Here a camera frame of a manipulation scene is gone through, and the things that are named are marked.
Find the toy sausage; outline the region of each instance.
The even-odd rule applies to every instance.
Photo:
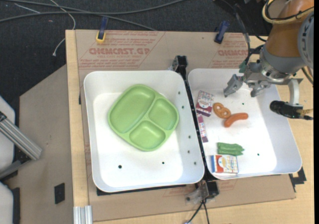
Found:
[[[224,121],[224,127],[230,127],[232,123],[240,119],[248,119],[248,114],[245,112],[239,112],[232,114],[229,118]]]

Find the green divided plate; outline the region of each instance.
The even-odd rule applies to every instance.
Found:
[[[126,89],[108,112],[111,129],[143,151],[161,147],[179,120],[176,107],[152,88],[137,84]]]

